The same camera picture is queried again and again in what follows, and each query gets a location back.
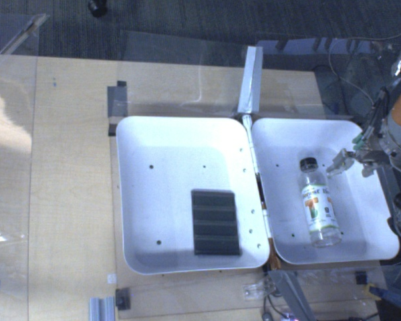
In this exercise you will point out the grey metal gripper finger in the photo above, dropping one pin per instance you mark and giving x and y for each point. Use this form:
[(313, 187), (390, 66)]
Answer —
[(337, 164), (369, 169)]

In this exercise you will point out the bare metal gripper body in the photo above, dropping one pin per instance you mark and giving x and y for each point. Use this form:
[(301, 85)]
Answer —
[(396, 154)]

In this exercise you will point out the dark grey ribbed block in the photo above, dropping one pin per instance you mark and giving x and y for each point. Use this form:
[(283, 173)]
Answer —
[(215, 222)]

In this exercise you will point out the clear plastic bottle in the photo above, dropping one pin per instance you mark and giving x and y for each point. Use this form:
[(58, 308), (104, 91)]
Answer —
[(319, 209)]

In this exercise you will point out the pale wood board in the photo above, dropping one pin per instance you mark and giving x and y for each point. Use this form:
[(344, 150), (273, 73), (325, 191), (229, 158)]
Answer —
[(187, 296)]

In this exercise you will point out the white plastic tray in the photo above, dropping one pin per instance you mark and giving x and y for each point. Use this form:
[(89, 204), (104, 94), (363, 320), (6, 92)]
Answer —
[(357, 212), (173, 179)]

